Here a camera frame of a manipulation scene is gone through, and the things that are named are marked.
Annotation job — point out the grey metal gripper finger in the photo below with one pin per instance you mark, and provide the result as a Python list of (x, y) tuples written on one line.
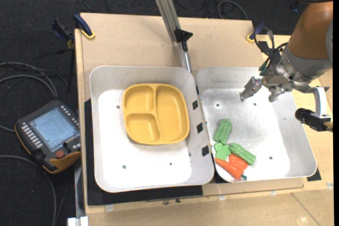
[(250, 88), (276, 94)]

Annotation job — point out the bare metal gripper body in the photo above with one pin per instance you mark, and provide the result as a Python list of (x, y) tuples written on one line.
[(278, 76)]

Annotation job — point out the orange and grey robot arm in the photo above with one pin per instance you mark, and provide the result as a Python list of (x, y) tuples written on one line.
[(310, 34)]

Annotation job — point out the white plastic tray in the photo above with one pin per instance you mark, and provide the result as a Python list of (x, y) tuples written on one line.
[(148, 164), (272, 135)]

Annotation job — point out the green leafy toy vegetable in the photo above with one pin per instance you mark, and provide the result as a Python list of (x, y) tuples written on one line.
[(222, 151)]

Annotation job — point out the orange carrot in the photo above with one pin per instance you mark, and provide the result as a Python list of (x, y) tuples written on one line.
[(238, 162), (230, 168)]

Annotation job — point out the yellow divided plate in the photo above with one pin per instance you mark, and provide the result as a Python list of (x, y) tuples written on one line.
[(169, 108)]

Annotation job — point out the pale wood board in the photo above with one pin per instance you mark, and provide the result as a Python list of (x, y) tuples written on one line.
[(132, 42)]

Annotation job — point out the black cylinder on white bracket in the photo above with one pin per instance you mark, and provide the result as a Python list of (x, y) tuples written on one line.
[(312, 117)]

